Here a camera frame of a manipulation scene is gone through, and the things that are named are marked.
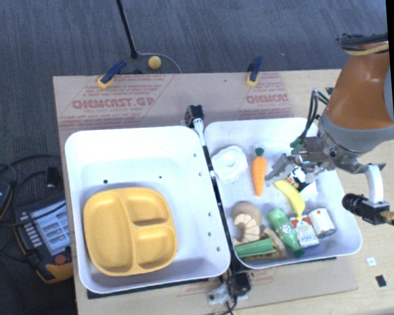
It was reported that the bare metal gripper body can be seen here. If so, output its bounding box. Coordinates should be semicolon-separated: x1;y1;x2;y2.
292;132;366;180

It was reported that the black and white packet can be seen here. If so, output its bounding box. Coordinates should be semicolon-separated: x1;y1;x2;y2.
285;165;318;195

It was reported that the orange carrot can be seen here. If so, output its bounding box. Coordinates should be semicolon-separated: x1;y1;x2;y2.
250;147;271;198

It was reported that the yellow banana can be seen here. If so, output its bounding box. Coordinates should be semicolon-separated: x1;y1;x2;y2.
273;177;308;222

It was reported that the white plastic tray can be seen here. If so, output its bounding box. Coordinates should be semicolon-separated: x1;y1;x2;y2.
62;119;234;297
202;110;365;273

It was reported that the white can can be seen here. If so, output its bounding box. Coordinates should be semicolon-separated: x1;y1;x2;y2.
307;207;338;240

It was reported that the brown round bread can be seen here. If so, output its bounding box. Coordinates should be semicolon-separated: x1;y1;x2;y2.
230;199;263;227

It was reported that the white fried egg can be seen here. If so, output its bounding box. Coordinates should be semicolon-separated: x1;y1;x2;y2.
210;144;250;184

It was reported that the red and white carton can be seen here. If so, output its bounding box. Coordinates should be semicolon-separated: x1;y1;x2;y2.
288;214;322;250

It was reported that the green bottle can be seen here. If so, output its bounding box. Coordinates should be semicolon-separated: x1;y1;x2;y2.
265;206;306;261

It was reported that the tan croissant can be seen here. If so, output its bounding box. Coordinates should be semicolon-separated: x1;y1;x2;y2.
233;212;263;245

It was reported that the green celery stick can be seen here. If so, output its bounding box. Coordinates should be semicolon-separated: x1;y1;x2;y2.
234;238;278;260

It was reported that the yellow divided plate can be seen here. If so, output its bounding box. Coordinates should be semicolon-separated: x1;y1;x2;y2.
80;183;181;280

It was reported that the brown cardboard board red print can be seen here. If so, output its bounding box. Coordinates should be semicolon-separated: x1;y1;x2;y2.
51;53;362;315

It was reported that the black cylinder on white bracket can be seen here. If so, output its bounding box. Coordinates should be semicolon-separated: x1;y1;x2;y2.
339;161;393;228

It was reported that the black block with thin wires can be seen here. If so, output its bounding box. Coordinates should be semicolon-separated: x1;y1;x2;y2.
183;103;206;129
225;270;253;297

